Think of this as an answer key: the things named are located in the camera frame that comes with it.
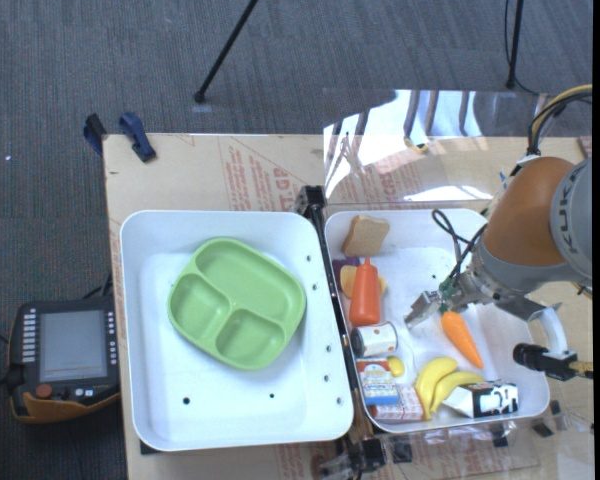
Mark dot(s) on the white red and blue carton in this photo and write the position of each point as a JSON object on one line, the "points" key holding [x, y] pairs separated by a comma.
{"points": [[377, 380]]}

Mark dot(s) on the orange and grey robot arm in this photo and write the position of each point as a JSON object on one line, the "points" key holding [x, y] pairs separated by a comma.
{"points": [[525, 218]]}

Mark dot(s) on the white plastic tray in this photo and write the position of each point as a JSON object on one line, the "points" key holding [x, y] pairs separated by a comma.
{"points": [[505, 338], [180, 408]]}

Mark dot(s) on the small yellow lemon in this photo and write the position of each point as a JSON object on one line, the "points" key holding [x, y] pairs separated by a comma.
{"points": [[396, 366]]}

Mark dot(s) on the purple toy food piece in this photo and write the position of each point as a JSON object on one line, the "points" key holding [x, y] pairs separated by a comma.
{"points": [[341, 267]]}

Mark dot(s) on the red and white packet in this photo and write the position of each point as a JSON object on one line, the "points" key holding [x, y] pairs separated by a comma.
{"points": [[405, 408]]}

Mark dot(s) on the orange sauce bottle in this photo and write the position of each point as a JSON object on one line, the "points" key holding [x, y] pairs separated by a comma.
{"points": [[365, 298]]}

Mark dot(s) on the black and white milk carton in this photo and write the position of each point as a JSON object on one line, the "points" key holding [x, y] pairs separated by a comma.
{"points": [[485, 399]]}

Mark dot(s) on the yellow banana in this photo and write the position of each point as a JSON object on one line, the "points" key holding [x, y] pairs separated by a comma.
{"points": [[452, 383], [430, 375]]}

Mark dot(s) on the thin black rod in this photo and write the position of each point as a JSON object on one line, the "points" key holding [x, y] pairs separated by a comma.
{"points": [[336, 298]]}

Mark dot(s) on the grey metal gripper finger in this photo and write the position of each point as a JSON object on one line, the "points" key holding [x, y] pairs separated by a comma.
{"points": [[419, 316], [427, 300]]}

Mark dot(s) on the white can with orange dots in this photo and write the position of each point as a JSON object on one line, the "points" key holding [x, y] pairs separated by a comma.
{"points": [[377, 339]]}

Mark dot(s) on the black cylinder on white bracket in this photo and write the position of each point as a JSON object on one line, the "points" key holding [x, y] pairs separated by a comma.
{"points": [[555, 363]]}

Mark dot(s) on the brown cardboard board red print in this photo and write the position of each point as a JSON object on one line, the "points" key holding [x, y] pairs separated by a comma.
{"points": [[205, 178]]}

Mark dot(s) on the tan bread slice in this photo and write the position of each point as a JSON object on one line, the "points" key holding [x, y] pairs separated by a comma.
{"points": [[366, 235]]}

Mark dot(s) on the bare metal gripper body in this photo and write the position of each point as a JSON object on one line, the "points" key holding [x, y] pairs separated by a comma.
{"points": [[467, 288]]}

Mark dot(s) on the green divided plate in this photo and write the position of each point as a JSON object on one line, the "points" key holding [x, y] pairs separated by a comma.
{"points": [[240, 278]]}

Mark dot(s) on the orange carrot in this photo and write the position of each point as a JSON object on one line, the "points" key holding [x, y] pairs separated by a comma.
{"points": [[460, 335]]}

